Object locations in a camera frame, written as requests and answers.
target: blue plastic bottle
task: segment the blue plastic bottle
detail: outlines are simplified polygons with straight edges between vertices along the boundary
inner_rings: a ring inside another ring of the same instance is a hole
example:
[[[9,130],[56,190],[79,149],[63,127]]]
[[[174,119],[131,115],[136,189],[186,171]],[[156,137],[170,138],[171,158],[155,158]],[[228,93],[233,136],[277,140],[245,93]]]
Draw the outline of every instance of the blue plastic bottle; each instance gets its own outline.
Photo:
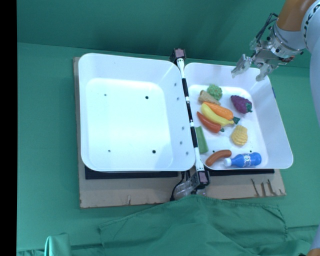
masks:
[[[257,166],[261,164],[261,155],[259,153],[245,153],[238,154],[234,158],[225,158],[224,165],[229,166],[238,166],[238,167],[250,167]]]

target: purple grapes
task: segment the purple grapes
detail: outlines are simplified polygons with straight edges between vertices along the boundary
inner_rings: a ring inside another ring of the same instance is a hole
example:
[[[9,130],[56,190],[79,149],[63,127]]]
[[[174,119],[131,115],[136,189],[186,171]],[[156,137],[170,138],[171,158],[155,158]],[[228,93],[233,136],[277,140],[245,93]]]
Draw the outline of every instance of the purple grapes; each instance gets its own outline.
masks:
[[[248,113],[248,112],[252,112],[252,102],[250,100],[248,100],[247,98],[238,96],[238,95],[232,95],[231,97],[231,101],[234,105],[234,107],[236,108],[236,110],[238,110],[240,113]]]

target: green table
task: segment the green table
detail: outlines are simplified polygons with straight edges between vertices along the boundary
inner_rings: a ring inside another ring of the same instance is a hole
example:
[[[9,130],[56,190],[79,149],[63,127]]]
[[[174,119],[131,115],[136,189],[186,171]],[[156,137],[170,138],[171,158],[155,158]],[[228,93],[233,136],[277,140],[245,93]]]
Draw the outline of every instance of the green table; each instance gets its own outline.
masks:
[[[153,207],[79,207],[73,57],[90,52],[168,59],[18,43],[17,251],[41,249],[48,236],[63,232],[73,246],[99,245],[101,223]],[[194,61],[235,65],[186,62]],[[293,165],[281,171],[287,196],[238,201],[279,205],[292,234],[299,233],[320,222],[320,128],[309,69],[288,64],[269,78],[294,157]]]

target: red pepper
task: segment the red pepper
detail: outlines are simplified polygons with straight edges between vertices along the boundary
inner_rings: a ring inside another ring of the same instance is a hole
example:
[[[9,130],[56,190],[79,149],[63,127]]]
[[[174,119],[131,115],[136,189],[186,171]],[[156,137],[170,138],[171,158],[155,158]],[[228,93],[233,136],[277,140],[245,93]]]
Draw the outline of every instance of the red pepper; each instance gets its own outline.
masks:
[[[200,112],[197,112],[196,115],[198,116],[201,123],[211,132],[218,133],[221,130],[221,125],[215,122],[210,121]]]

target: toy broccoli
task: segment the toy broccoli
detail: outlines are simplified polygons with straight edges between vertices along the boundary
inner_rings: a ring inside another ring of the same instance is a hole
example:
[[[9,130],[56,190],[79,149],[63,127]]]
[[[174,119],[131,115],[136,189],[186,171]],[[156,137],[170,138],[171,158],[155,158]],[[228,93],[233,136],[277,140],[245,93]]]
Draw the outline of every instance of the toy broccoli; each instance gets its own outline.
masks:
[[[207,93],[214,97],[217,101],[222,97],[222,89],[215,84],[210,84],[206,89]]]

